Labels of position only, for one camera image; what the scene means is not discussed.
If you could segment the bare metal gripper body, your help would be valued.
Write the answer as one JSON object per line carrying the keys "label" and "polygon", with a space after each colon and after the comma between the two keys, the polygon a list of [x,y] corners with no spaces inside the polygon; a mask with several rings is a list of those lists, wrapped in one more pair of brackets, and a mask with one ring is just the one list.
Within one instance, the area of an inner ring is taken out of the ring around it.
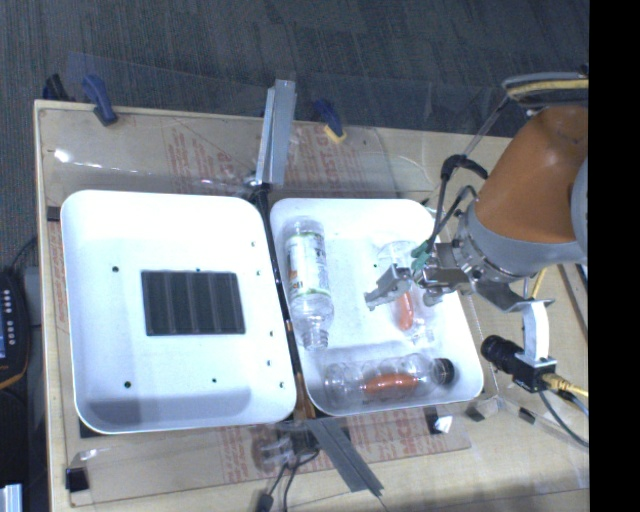
{"label": "bare metal gripper body", "polygon": [[425,241],[412,250],[413,278],[422,290],[447,284],[463,295],[506,299],[506,272],[491,263],[472,241]]}

